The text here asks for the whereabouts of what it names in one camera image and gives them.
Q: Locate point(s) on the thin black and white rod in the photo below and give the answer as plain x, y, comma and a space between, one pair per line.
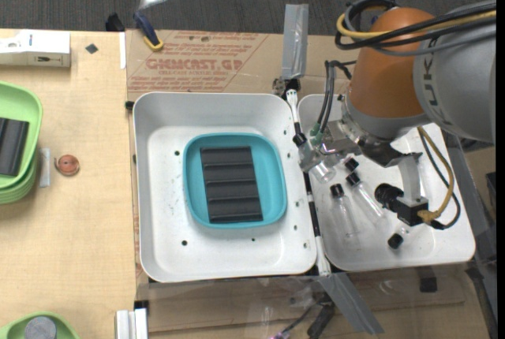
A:
313, 211

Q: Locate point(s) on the blue plate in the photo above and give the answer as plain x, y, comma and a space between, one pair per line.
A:
193, 172

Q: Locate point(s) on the green plate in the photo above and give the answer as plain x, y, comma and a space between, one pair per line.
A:
19, 101
19, 200
67, 325
23, 191

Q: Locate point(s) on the clear bottle with black cap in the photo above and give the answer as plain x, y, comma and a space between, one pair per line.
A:
351, 164
367, 199
324, 173
395, 241
344, 211

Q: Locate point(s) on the grey round can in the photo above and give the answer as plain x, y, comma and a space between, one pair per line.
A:
40, 328

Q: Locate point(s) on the small clear plastic strip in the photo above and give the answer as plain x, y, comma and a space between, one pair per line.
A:
44, 168

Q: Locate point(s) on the white cardboard box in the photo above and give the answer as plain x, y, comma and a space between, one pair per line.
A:
35, 47

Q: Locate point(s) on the red-brown round disc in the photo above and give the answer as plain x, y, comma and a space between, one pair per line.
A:
67, 165

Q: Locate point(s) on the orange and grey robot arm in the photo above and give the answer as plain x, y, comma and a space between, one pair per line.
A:
388, 69

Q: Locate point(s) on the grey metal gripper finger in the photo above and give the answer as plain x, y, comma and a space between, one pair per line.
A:
307, 160
327, 154

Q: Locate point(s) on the black cylinder on white bracket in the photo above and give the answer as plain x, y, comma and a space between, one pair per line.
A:
406, 207

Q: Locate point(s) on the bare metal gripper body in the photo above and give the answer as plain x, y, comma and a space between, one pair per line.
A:
343, 138

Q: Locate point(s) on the white plastic tray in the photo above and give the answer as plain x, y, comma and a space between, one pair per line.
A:
394, 254
165, 211

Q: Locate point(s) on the brown cardboard board, red print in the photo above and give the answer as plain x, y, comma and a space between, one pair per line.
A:
221, 61

